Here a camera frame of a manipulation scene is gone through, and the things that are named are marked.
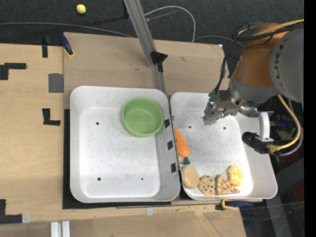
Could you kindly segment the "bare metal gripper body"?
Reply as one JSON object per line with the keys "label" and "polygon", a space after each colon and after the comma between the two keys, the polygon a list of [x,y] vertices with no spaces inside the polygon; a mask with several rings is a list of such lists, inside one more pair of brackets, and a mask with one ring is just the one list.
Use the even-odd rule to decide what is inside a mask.
{"label": "bare metal gripper body", "polygon": [[258,104],[246,100],[236,90],[213,90],[209,93],[209,102],[220,109],[230,109],[231,116],[241,113],[247,117],[257,112]]}

